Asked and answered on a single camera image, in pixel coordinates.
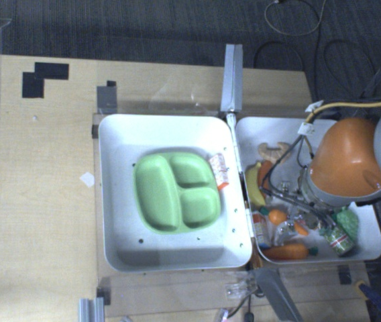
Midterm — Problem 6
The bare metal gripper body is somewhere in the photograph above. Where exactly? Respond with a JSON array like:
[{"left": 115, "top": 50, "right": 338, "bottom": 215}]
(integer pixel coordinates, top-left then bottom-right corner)
[{"left": 291, "top": 193, "right": 332, "bottom": 230}]

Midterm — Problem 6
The small orange carrot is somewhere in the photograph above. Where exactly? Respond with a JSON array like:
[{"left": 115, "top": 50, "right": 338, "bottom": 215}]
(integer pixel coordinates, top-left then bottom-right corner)
[{"left": 292, "top": 220, "right": 310, "bottom": 237}]

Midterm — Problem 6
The orange ball fruit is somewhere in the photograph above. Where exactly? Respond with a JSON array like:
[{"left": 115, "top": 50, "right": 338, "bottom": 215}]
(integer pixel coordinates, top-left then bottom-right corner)
[{"left": 268, "top": 209, "right": 288, "bottom": 226}]

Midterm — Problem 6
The green can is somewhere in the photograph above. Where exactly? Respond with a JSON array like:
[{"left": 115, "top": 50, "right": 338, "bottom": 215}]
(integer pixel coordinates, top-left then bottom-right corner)
[{"left": 322, "top": 225, "right": 356, "bottom": 258}]

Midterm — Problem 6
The large orange carrot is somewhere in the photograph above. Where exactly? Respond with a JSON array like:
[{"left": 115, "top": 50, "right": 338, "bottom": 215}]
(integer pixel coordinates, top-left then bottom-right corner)
[{"left": 262, "top": 243, "right": 319, "bottom": 261}]

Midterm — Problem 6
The red label bottle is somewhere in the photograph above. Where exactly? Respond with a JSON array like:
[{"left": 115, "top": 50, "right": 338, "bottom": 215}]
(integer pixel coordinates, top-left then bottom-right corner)
[{"left": 251, "top": 209, "right": 272, "bottom": 250}]

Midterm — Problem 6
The white plastic tray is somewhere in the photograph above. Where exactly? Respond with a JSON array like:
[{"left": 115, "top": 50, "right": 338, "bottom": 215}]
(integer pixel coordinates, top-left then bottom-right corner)
[
  {"left": 235, "top": 116, "right": 381, "bottom": 265},
  {"left": 97, "top": 113, "right": 254, "bottom": 274}
]

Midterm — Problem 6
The orange sausage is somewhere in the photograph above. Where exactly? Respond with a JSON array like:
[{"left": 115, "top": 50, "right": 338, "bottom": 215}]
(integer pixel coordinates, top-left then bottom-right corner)
[{"left": 257, "top": 159, "right": 274, "bottom": 191}]

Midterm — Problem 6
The yellow banana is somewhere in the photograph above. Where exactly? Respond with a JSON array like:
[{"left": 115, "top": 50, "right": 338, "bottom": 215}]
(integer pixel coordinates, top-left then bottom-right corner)
[{"left": 245, "top": 162, "right": 267, "bottom": 209}]

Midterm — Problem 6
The beige biscuit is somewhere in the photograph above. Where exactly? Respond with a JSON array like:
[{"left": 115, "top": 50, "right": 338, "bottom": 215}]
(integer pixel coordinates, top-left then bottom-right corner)
[{"left": 257, "top": 141, "right": 292, "bottom": 163}]

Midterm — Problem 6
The thin black and white rod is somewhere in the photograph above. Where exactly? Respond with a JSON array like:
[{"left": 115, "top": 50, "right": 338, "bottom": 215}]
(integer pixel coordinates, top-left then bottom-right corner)
[{"left": 226, "top": 111, "right": 255, "bottom": 248}]

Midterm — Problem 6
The orange and white packet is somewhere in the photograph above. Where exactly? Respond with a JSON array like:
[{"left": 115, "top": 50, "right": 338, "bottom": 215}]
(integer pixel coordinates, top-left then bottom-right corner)
[{"left": 208, "top": 152, "right": 231, "bottom": 191}]

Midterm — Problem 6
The green divided plate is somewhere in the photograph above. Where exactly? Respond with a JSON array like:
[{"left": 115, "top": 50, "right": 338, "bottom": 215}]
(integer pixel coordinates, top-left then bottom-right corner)
[{"left": 133, "top": 152, "right": 222, "bottom": 235}]

